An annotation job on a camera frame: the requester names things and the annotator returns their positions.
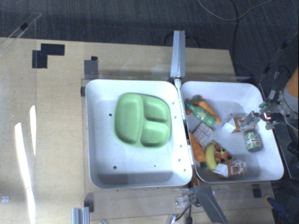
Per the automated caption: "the yellow banana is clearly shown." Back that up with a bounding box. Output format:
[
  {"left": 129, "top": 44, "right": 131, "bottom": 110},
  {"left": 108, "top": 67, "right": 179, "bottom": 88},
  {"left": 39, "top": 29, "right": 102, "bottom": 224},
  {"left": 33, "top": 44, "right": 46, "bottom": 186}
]
[{"left": 204, "top": 143, "right": 218, "bottom": 171}]

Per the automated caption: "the small orange and white carton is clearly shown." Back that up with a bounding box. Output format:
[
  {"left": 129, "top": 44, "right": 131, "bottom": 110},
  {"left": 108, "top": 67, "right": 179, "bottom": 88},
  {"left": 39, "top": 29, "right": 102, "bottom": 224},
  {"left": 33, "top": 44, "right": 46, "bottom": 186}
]
[{"left": 221, "top": 117, "right": 256, "bottom": 133}]

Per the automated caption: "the small orange carrot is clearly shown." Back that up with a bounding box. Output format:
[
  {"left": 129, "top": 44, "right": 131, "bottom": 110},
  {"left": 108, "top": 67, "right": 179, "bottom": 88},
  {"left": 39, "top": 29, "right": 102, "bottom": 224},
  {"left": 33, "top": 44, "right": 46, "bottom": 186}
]
[{"left": 192, "top": 95, "right": 221, "bottom": 124}]

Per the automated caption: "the pizza slice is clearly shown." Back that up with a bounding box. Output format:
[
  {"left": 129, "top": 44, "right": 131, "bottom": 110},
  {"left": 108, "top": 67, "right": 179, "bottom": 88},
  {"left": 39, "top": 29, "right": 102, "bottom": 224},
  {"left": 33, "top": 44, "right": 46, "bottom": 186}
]
[{"left": 211, "top": 140, "right": 233, "bottom": 165}]

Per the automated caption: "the green plastic bottle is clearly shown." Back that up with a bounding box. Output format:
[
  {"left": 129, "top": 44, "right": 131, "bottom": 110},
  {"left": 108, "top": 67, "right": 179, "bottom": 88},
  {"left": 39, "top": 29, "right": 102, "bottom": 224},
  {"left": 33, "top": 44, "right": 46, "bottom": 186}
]
[{"left": 185, "top": 101, "right": 217, "bottom": 127}]

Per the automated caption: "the green and white can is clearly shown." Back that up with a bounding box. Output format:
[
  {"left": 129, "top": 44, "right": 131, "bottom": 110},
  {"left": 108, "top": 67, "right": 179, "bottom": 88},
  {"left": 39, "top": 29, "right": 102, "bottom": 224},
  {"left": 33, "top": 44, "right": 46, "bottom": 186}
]
[{"left": 243, "top": 129, "right": 263, "bottom": 153}]

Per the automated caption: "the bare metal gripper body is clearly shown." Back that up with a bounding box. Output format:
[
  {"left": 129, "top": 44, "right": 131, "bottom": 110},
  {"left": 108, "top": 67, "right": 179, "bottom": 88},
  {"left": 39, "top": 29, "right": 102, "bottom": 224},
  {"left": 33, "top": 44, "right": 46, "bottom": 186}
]
[{"left": 261, "top": 101, "right": 299, "bottom": 126}]

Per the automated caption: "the white plastic tray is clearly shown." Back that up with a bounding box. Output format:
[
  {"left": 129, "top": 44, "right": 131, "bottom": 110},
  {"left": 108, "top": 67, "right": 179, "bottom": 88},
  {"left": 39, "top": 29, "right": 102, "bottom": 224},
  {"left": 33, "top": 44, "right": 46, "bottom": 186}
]
[
  {"left": 85, "top": 79, "right": 193, "bottom": 189},
  {"left": 180, "top": 81, "right": 285, "bottom": 184}
]

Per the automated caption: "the white and orange packet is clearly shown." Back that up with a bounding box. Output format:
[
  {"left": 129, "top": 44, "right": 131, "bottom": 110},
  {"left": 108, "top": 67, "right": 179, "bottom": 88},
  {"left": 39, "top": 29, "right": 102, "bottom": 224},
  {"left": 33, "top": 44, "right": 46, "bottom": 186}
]
[{"left": 192, "top": 122, "right": 214, "bottom": 147}]

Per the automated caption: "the large orange and white carton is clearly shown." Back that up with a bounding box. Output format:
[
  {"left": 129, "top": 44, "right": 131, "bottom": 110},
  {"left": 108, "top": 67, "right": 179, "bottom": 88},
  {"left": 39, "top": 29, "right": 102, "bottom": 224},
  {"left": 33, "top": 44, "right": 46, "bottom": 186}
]
[{"left": 212, "top": 159, "right": 248, "bottom": 180}]

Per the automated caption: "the green divided plate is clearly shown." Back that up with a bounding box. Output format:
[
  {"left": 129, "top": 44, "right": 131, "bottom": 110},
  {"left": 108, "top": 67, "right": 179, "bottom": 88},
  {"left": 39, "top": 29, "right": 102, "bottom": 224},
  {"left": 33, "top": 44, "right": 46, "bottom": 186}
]
[{"left": 113, "top": 92, "right": 172, "bottom": 149}]

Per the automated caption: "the large orange carrot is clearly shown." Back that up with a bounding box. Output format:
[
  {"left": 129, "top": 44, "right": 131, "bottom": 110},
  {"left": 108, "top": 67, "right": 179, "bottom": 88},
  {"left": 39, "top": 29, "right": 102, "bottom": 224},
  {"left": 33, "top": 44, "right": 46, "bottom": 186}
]
[{"left": 189, "top": 132, "right": 208, "bottom": 170}]

